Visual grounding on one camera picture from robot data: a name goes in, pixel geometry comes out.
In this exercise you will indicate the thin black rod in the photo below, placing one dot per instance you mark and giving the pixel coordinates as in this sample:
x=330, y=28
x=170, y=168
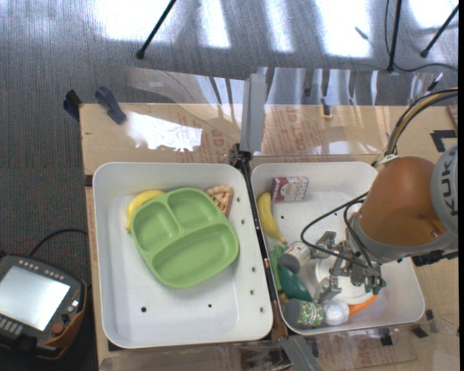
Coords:
x=261, y=246

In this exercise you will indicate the green patterned can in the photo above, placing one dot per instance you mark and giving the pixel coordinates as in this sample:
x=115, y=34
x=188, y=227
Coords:
x=305, y=314

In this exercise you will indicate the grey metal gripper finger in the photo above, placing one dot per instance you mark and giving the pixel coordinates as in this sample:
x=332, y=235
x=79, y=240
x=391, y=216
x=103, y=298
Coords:
x=329, y=287
x=326, y=242

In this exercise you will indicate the black cylinder on white bracket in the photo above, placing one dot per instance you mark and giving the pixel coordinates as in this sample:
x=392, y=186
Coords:
x=425, y=259

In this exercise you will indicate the purple and white carton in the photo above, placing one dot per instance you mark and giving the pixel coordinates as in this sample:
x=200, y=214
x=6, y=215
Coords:
x=289, y=188

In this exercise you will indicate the green divided plate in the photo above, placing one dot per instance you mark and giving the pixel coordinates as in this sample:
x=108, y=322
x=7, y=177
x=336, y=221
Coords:
x=185, y=242

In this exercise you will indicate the white round bottle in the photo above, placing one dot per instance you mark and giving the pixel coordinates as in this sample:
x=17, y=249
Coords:
x=336, y=312

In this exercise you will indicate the light green lettuce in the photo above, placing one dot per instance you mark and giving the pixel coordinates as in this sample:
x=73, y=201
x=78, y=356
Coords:
x=275, y=257

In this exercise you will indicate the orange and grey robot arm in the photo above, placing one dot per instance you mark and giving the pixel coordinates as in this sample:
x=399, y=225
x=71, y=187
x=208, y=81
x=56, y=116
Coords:
x=398, y=203

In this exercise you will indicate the white plastic tray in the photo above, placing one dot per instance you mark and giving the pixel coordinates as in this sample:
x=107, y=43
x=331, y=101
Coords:
x=332, y=207
x=178, y=315

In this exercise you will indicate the orange carrot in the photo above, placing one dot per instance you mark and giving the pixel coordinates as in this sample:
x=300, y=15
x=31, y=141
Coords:
x=361, y=305

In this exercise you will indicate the white bowl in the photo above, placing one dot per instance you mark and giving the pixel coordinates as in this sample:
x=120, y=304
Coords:
x=352, y=294

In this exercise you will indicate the dark green bottle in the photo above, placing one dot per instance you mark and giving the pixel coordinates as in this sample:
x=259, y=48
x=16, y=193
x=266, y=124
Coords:
x=295, y=286

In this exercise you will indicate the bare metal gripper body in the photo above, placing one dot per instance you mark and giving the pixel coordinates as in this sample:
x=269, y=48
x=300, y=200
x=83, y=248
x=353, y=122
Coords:
x=355, y=271

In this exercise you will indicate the brown cardboard board red print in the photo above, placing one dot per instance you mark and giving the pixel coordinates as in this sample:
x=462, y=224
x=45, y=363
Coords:
x=158, y=133

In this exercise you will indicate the yellow banana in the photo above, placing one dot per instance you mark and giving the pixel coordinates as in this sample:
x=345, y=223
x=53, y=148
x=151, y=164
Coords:
x=136, y=203
x=267, y=216

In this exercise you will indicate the pizza slice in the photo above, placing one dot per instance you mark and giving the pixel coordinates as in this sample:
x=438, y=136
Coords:
x=223, y=198

